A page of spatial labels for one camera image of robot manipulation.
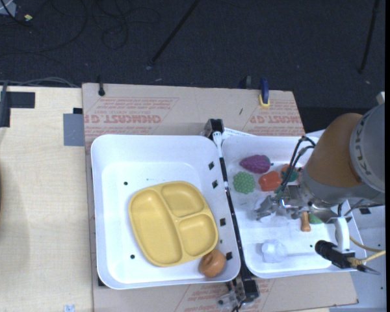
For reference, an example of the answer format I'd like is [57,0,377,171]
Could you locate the white plastic tray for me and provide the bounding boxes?
[90,133,242,291]
[221,134,368,280]

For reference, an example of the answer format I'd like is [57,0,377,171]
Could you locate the brown toy drumstick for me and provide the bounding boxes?
[300,211,312,233]

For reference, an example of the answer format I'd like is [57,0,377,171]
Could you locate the orange bell pepper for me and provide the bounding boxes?
[257,170,283,192]

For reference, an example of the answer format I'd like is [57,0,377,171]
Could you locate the black block with thin wires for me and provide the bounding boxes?
[241,278,260,302]
[206,118,224,138]

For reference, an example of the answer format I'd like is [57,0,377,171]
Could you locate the yellow divided plate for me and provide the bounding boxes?
[127,180,220,268]

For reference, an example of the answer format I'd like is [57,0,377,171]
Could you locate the black cylinder on white bracket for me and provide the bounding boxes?
[314,216,357,270]

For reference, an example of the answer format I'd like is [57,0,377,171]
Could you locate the thin black and white rod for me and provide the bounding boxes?
[213,130,250,274]

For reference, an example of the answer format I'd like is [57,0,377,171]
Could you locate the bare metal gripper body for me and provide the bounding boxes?
[272,185,317,221]

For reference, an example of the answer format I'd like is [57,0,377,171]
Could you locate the orange vegetable with green leaves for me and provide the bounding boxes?
[280,163,300,184]

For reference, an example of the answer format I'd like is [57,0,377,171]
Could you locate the brown doughnut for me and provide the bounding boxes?
[198,248,228,278]

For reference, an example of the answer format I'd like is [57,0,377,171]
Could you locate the green grapes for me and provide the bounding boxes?
[232,170,257,195]

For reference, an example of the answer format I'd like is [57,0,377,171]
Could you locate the purple grapes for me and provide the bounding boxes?
[239,154,274,175]

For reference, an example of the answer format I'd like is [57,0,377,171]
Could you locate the brown cardboard board red print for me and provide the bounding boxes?
[81,83,360,312]

